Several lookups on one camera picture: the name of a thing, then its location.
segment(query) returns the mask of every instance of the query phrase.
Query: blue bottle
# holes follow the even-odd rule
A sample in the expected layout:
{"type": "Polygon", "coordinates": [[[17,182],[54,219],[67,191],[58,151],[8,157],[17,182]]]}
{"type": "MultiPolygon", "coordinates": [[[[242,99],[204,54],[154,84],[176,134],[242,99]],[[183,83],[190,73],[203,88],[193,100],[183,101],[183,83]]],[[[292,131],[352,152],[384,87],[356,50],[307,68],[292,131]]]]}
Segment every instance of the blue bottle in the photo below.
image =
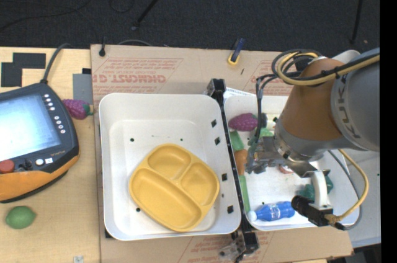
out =
{"type": "Polygon", "coordinates": [[[274,221],[282,218],[291,218],[294,214],[295,210],[289,201],[268,203],[256,211],[251,210],[247,213],[249,221],[274,221]]]}

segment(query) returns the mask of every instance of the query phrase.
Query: button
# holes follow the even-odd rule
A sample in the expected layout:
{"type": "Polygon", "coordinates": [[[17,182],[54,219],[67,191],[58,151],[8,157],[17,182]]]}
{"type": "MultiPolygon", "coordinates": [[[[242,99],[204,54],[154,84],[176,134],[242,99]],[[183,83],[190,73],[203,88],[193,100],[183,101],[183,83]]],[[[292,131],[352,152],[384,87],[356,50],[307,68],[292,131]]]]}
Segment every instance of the button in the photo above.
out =
{"type": "Polygon", "coordinates": [[[11,159],[6,159],[5,161],[0,162],[0,173],[8,174],[13,172],[15,168],[15,164],[11,159]]]}
{"type": "Polygon", "coordinates": [[[43,164],[44,164],[44,159],[41,159],[41,158],[36,159],[36,165],[37,165],[37,166],[41,166],[41,165],[43,165],[43,164]]]}

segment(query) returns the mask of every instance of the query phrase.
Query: emergency stop button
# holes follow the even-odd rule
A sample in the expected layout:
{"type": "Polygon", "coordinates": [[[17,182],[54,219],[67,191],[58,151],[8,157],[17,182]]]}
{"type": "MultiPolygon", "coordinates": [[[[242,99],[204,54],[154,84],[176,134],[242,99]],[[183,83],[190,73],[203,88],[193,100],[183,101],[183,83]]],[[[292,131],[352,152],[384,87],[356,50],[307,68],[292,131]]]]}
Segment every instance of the emergency stop button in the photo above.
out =
{"type": "Polygon", "coordinates": [[[6,159],[5,161],[0,162],[0,174],[8,174],[9,172],[13,172],[15,168],[15,164],[11,159],[6,159]]]}

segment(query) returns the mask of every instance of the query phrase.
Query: toy lime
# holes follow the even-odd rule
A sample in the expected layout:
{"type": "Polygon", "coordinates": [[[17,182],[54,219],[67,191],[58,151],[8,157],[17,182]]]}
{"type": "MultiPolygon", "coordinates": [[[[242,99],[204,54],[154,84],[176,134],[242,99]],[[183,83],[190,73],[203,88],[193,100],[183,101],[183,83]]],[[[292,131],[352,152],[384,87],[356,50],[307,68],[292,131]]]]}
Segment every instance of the toy lime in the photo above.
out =
{"type": "Polygon", "coordinates": [[[30,226],[36,214],[26,206],[16,206],[10,210],[6,217],[6,223],[14,229],[24,229],[30,226]]]}

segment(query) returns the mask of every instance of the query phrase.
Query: toy fruit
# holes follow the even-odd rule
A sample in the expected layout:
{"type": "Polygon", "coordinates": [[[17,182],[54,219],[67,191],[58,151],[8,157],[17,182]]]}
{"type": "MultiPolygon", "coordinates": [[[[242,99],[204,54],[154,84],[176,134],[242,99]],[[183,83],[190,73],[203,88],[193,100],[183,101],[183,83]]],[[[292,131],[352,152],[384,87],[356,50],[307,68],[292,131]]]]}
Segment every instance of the toy fruit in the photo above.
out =
{"type": "Polygon", "coordinates": [[[92,115],[92,112],[90,112],[91,109],[89,103],[86,101],[66,99],[62,102],[68,109],[70,116],[78,120],[83,120],[88,115],[92,115]]]}
{"type": "Polygon", "coordinates": [[[233,117],[229,123],[230,128],[233,128],[237,131],[247,132],[252,131],[258,125],[258,119],[252,113],[243,113],[233,117]]]}
{"type": "Polygon", "coordinates": [[[16,206],[10,210],[6,217],[6,223],[14,229],[24,229],[30,226],[36,214],[26,206],[16,206]]]}

